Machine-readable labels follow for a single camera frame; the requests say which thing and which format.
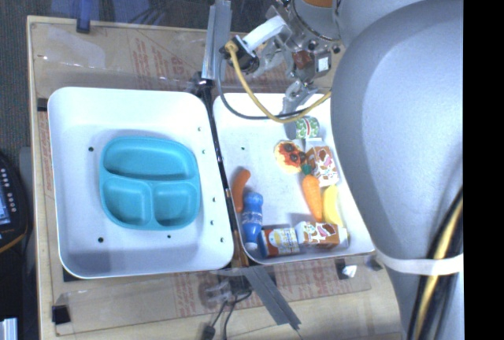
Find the black device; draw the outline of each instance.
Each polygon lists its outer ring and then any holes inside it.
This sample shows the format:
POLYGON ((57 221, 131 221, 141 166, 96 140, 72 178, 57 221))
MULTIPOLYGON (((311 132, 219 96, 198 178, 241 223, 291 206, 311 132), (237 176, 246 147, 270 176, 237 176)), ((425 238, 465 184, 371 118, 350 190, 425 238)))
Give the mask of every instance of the black device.
POLYGON ((0 153, 0 253, 16 245, 28 229, 28 203, 21 181, 0 153))

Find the blue plate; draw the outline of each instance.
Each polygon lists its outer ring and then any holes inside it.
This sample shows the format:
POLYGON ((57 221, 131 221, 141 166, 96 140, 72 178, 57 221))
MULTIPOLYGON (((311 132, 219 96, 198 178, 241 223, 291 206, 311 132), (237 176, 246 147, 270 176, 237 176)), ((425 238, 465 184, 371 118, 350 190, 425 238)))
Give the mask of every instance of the blue plate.
POLYGON ((196 158, 172 140, 125 136, 109 141, 100 157, 99 184, 105 214, 122 227, 174 230, 199 212, 196 158))

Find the toy bottle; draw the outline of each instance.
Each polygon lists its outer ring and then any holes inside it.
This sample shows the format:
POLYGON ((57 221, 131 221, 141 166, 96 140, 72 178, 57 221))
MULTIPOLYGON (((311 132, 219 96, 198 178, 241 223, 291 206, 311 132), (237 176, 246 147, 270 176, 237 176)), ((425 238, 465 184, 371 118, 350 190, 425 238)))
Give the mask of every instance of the toy bottle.
POLYGON ((243 195, 242 227, 245 235, 245 249, 258 248, 258 236, 262 229, 262 195, 248 192, 243 195))

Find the white tray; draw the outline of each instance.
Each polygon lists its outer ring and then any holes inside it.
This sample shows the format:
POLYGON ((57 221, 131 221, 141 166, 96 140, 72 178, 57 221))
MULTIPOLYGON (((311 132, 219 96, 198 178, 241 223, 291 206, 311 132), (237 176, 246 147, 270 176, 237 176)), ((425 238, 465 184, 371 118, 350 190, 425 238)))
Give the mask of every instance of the white tray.
POLYGON ((192 94, 65 87, 48 105, 58 248, 63 266, 83 279, 223 268, 233 240, 208 114, 192 94), (198 162, 199 214, 173 231, 141 231, 102 209, 98 166, 106 143, 148 135, 183 143, 198 162))
MULTIPOLYGON (((282 94, 257 94, 256 96, 270 112, 279 113, 282 109, 284 97, 282 94)), ((306 105, 313 103, 319 97, 319 94, 314 95, 306 105)), ((225 98, 240 113, 264 116, 250 100, 248 94, 226 94, 225 98)), ((284 125, 272 120, 246 120, 238 117, 224 106, 220 97, 213 104, 213 113, 229 185, 232 185, 237 171, 241 168, 247 168, 251 172, 246 188, 259 192, 264 198, 263 226, 293 227, 300 221, 313 220, 302 195, 300 175, 288 175, 282 172, 273 155, 275 145, 280 140, 287 140, 284 125)), ((319 137, 331 149, 341 174, 339 196, 342 218, 350 234, 350 246, 346 249, 337 247, 330 250, 304 249, 299 254, 271 258, 264 258, 258 250, 247 252, 250 258, 258 263, 277 264, 323 257, 353 256, 371 253, 374 250, 369 232, 337 159, 331 130, 330 99, 310 112, 310 116, 318 119, 321 125, 319 137)), ((243 242, 241 224, 239 226, 240 238, 243 242)))

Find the toy food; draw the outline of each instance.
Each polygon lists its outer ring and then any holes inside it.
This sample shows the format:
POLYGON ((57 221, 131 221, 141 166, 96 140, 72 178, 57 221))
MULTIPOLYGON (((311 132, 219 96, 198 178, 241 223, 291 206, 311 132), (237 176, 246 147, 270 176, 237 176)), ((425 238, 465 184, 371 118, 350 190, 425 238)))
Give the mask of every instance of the toy food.
POLYGON ((286 173, 297 173, 301 171, 306 155, 295 142, 284 140, 275 146, 275 158, 286 173))
POLYGON ((317 137, 320 125, 316 117, 304 116, 285 125, 285 133, 290 140, 317 137))
POLYGON ((299 253, 295 229, 293 227, 263 229, 259 235, 259 250, 263 257, 299 253))
POLYGON ((248 192, 243 195, 242 227, 245 236, 245 249, 258 248, 257 239, 262 229, 262 195, 248 192))
POLYGON ((243 211, 243 189, 245 189, 246 182, 249 180, 250 175, 250 171, 244 168, 238 172, 238 175, 236 175, 235 180, 233 181, 231 196, 237 213, 241 213, 243 211))
POLYGON ((322 221, 322 209, 324 203, 322 200, 319 181, 311 174, 311 167, 308 164, 304 164, 302 166, 302 171, 305 173, 305 177, 301 182, 303 196, 305 197, 313 218, 315 221, 320 223, 322 221))
POLYGON ((330 185, 324 189, 322 194, 324 208, 322 210, 322 218, 326 223, 336 224, 344 227, 343 220, 338 213, 338 187, 330 185))
POLYGON ((314 246, 322 249, 349 246, 348 231, 336 224, 302 221, 295 226, 295 231, 300 246, 314 246))
POLYGON ((322 139, 306 140, 306 162, 312 167, 312 174, 318 178, 321 187, 339 182, 331 149, 322 139))

